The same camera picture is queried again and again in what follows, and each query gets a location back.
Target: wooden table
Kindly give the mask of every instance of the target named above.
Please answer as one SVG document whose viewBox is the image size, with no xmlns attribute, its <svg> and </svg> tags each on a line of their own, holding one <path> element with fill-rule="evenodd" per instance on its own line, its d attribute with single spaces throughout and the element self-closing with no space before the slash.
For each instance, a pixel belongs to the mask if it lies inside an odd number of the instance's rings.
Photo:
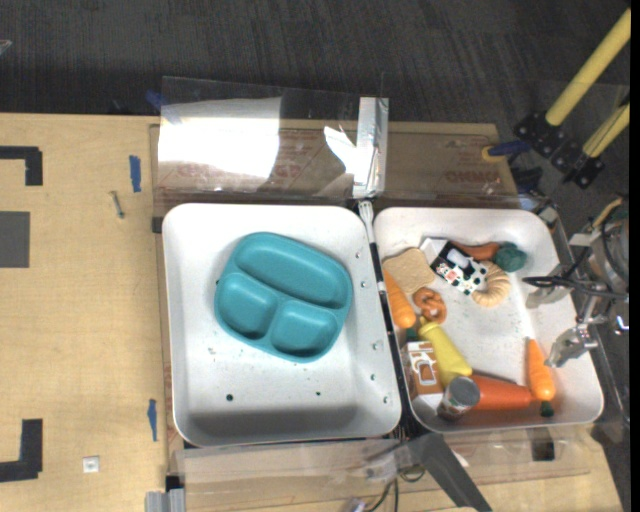
<svg viewBox="0 0 640 512">
<path fill-rule="evenodd" d="M 0 160 L 0 211 L 30 212 L 29 268 L 0 268 L 0 462 L 43 420 L 37 479 L 0 483 L 0 511 L 144 510 L 168 460 L 149 129 L 156 117 L 0 114 L 0 145 L 38 146 L 42 186 Z M 141 160 L 134 192 L 129 156 Z M 124 218 L 109 196 L 118 194 Z M 147 417 L 157 404 L 154 441 Z M 496 510 L 620 510 L 602 450 L 578 476 L 480 486 Z M 98 472 L 83 458 L 100 457 Z M 453 504 L 442 491 L 401 510 Z M 337 510 L 317 504 L 277 510 Z"/>
</svg>

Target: donut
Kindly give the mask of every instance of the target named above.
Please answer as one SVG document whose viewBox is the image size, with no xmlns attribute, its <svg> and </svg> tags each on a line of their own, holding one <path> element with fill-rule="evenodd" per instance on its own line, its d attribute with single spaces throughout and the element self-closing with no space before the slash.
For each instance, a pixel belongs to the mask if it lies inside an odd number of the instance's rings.
<svg viewBox="0 0 640 512">
<path fill-rule="evenodd" d="M 420 308 L 422 316 L 429 322 L 444 323 L 447 319 L 447 306 L 442 296 L 430 288 L 422 287 L 413 294 L 413 303 Z"/>
<path fill-rule="evenodd" d="M 487 268 L 487 289 L 484 291 L 475 290 L 471 298 L 480 306 L 492 308 L 500 304 L 507 298 L 511 291 L 511 281 L 509 276 L 498 265 L 491 261 L 481 262 Z"/>
</svg>

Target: screw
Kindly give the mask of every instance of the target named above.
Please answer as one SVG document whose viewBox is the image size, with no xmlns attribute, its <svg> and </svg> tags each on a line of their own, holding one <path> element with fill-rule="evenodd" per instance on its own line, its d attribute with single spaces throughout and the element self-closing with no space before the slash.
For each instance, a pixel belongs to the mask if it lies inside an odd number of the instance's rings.
<svg viewBox="0 0 640 512">
<path fill-rule="evenodd" d="M 118 194 L 116 194 L 115 190 L 112 190 L 111 192 L 109 192 L 109 195 L 111 196 L 111 199 L 113 199 L 113 204 L 116 207 L 116 213 L 118 214 L 118 217 L 120 217 L 121 219 L 124 219 L 124 212 L 122 211 L 122 208 L 120 207 L 120 201 L 118 200 Z"/>
</svg>

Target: wooden surface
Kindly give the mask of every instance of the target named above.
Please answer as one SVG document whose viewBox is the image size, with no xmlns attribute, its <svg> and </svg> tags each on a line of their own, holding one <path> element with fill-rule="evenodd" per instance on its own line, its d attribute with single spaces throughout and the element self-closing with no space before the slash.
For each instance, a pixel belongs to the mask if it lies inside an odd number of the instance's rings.
<svg viewBox="0 0 640 512">
<path fill-rule="evenodd" d="M 0 269 L 0 461 L 18 458 L 20 422 L 42 418 L 37 480 L 0 484 L 0 511 L 144 510 L 167 464 L 158 278 L 149 173 L 153 117 L 0 114 L 0 145 L 39 146 L 44 186 L 0 160 L 0 211 L 31 212 L 31 264 Z M 134 193 L 129 155 L 142 162 Z M 125 218 L 108 196 L 116 190 Z M 157 401 L 158 441 L 147 418 Z M 82 458 L 100 456 L 99 473 Z M 578 476 L 481 486 L 496 510 L 620 510 L 592 446 Z M 442 491 L 401 496 L 402 511 L 450 508 Z M 339 503 L 282 512 L 339 510 Z"/>
</svg>

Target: yellow pole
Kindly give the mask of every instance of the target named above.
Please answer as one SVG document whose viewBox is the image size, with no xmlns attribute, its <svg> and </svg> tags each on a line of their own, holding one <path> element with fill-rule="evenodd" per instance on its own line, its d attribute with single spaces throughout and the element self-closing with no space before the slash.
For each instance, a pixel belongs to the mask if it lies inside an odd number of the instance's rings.
<svg viewBox="0 0 640 512">
<path fill-rule="evenodd" d="M 620 135 L 622 130 L 629 126 L 631 119 L 631 103 L 622 105 L 611 114 L 611 116 L 600 125 L 595 133 L 589 137 L 589 140 L 582 147 L 585 154 L 591 158 L 597 158 L 607 149 L 607 146 Z"/>
<path fill-rule="evenodd" d="M 631 39 L 631 8 L 627 9 L 598 45 L 545 116 L 551 126 L 560 126 L 620 50 Z"/>
</svg>

